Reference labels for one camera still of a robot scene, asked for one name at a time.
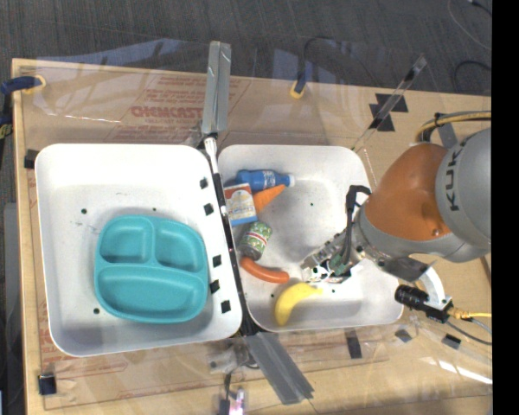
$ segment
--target can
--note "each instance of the can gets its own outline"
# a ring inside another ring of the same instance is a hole
[[[257,261],[266,249],[267,241],[271,237],[272,229],[263,221],[250,223],[248,229],[242,235],[238,250],[242,255]]]

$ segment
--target teal plate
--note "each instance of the teal plate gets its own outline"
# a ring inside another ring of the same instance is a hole
[[[94,289],[109,313],[170,324],[198,316],[208,298],[202,237],[174,220],[124,215],[106,223],[95,255]]]

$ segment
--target yellow banana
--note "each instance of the yellow banana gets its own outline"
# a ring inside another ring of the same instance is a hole
[[[311,295],[320,295],[322,289],[317,289],[307,283],[296,283],[287,287],[277,298],[275,303],[275,320],[279,326],[284,326],[291,315],[292,309],[300,301]]]

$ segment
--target dark floor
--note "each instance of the dark floor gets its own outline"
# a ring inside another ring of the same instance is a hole
[[[296,60],[289,65],[275,51],[303,59],[304,45],[322,37],[356,51],[364,68],[381,70],[384,63],[376,63],[381,51],[424,54],[431,73],[413,89],[490,95],[492,0],[474,1],[0,0],[0,84],[9,78],[14,57],[91,54],[159,38],[227,42],[233,48],[232,74],[293,79]],[[310,46],[307,60],[329,69],[337,82],[392,88],[400,81],[391,73],[355,70],[356,62],[335,54],[330,43]],[[2,105],[0,93],[0,110]],[[15,200],[8,138],[0,170],[0,231],[4,207]],[[4,341],[3,276],[0,232],[0,371],[16,341]],[[0,389],[5,383],[3,373]]]

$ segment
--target blue bottle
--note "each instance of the blue bottle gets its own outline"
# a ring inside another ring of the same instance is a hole
[[[294,186],[294,176],[280,174],[270,169],[239,170],[234,181],[236,184],[248,183],[253,192],[273,188],[279,184],[284,184],[286,187]]]

